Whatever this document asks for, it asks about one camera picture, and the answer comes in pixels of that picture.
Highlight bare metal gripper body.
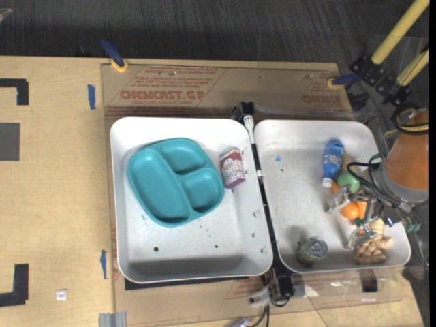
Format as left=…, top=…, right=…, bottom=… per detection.
left=360, top=170, right=390, bottom=225

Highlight orange toy carrot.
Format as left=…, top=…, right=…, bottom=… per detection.
left=340, top=198, right=371, bottom=226

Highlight beige toy bread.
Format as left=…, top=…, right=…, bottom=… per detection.
left=350, top=216, right=394, bottom=266

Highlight green toy apple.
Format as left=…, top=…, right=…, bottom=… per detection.
left=335, top=171, right=361, bottom=194

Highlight white plastic tray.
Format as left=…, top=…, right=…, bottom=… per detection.
left=109, top=116, right=275, bottom=285
left=253, top=119, right=412, bottom=275

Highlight blue plastic bottle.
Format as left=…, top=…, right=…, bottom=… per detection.
left=321, top=138, right=345, bottom=189

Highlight small green can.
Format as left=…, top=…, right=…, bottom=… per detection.
left=295, top=236, right=329, bottom=268

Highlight thin black and white rod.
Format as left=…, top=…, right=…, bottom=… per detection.
left=243, top=114, right=291, bottom=281

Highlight small red and white carton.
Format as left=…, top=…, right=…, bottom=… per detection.
left=219, top=147, right=247, bottom=189

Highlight brown cardboard board red print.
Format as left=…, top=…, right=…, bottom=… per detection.
left=101, top=58, right=415, bottom=327

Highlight blue divided plate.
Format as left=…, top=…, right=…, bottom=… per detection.
left=127, top=137, right=225, bottom=228

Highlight black block with thin wires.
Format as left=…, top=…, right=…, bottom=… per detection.
left=268, top=274, right=296, bottom=301
left=231, top=101, right=255, bottom=122

